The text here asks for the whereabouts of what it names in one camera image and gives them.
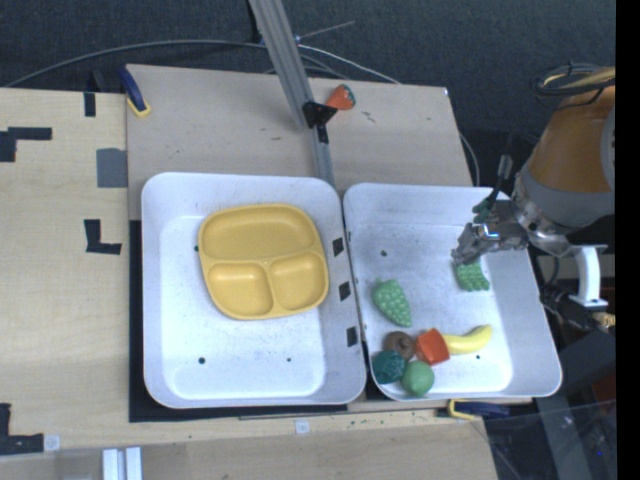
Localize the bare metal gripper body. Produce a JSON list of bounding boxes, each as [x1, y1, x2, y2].
[[467, 200, 577, 259]]

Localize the green bumpy toy vegetable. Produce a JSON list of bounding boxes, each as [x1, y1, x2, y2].
[[453, 259, 492, 293]]

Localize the white plastic tray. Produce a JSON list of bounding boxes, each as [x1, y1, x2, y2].
[[342, 182, 564, 403], [140, 171, 368, 410]]

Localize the light green grapes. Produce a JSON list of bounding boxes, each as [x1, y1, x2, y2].
[[370, 277, 414, 329]]

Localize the yellow banana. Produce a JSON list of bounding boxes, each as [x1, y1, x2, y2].
[[441, 323, 494, 357]]

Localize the orange carrot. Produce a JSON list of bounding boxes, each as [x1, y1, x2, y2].
[[415, 327, 452, 367]]

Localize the brown doughnut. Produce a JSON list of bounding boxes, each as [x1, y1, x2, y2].
[[382, 330, 418, 362]]

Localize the green round fruit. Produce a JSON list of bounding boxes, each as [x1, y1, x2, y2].
[[400, 360, 436, 398]]

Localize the dark green broccoli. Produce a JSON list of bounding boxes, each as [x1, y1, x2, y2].
[[371, 349, 407, 386]]

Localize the red strawberry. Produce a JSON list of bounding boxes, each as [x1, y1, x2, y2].
[[325, 83, 357, 112]]

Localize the yellow divided plate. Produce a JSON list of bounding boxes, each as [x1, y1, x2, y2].
[[196, 202, 331, 322]]

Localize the pale wood board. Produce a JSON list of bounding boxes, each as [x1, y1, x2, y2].
[[124, 62, 534, 422]]

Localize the black cylinder on white bracket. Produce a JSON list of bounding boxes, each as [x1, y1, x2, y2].
[[538, 244, 610, 330]]

